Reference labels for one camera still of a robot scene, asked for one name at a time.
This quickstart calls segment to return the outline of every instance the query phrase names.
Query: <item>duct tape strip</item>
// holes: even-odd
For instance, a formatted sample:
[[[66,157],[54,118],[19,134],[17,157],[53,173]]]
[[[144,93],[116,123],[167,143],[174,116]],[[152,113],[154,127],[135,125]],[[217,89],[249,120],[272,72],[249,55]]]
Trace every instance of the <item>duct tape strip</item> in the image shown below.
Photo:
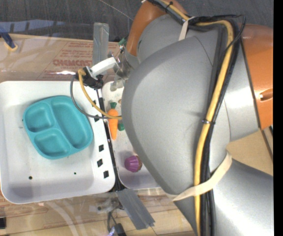
[[[189,27],[189,20],[192,19],[192,18],[195,18],[195,17],[191,17],[183,23],[182,30],[181,30],[181,33],[180,33],[180,36],[179,36],[179,41],[185,39],[186,33],[187,33],[187,28]]]
[[[214,171],[213,175],[209,180],[199,185],[188,188],[179,195],[167,194],[167,196],[172,198],[173,201],[179,201],[188,197],[195,197],[202,195],[214,188],[214,186],[223,178],[223,176],[230,169],[231,164],[232,164],[232,157],[231,154],[227,151],[226,157],[224,158],[222,163],[218,166],[218,168]]]

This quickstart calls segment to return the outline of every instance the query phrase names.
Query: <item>black connector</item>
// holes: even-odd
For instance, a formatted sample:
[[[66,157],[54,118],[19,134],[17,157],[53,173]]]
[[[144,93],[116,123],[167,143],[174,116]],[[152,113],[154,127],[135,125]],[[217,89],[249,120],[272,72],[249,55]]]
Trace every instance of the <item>black connector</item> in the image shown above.
[[[83,71],[86,73],[86,75],[83,76],[83,82],[85,86],[91,87],[92,89],[95,89],[95,90],[102,88],[103,86],[103,80],[102,80],[103,76],[102,75],[98,75],[97,80],[96,80],[92,78],[87,67],[84,67]]]
[[[124,232],[124,228],[121,223],[118,223],[114,226],[114,229],[118,236],[126,236],[126,233]]]

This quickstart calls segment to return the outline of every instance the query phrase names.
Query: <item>teal divided plate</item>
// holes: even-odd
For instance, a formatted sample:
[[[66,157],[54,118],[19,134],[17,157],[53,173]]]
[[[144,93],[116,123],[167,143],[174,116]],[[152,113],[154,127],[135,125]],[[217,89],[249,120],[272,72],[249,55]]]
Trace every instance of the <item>teal divided plate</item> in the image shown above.
[[[42,156],[59,159],[89,146],[90,123],[68,96],[54,96],[33,103],[23,116],[29,138]]]

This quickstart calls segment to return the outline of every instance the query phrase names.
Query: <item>toy carrot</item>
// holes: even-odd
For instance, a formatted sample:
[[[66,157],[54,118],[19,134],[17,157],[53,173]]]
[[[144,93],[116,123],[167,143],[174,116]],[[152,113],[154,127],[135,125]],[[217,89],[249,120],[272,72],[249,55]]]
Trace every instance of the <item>toy carrot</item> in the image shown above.
[[[112,102],[111,104],[111,109],[108,111],[108,114],[110,116],[118,116],[118,112],[115,109],[116,107],[116,102]],[[109,119],[109,129],[110,129],[110,133],[111,133],[111,138],[113,140],[116,139],[116,134],[117,134],[117,124],[118,124],[118,120],[117,119]]]

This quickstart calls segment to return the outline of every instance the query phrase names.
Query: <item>gray carpet floor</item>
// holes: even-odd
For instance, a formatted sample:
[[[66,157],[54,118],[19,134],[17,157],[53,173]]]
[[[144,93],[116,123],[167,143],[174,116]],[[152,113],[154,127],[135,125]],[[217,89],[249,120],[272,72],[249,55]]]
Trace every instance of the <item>gray carpet floor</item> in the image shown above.
[[[249,24],[273,28],[274,0],[177,0],[192,16],[244,14]],[[92,39],[95,22],[110,25],[110,40],[118,40],[129,32],[141,0],[0,0],[0,22],[50,20],[68,22],[59,29],[62,36]],[[20,33],[51,35],[46,30],[20,30]]]

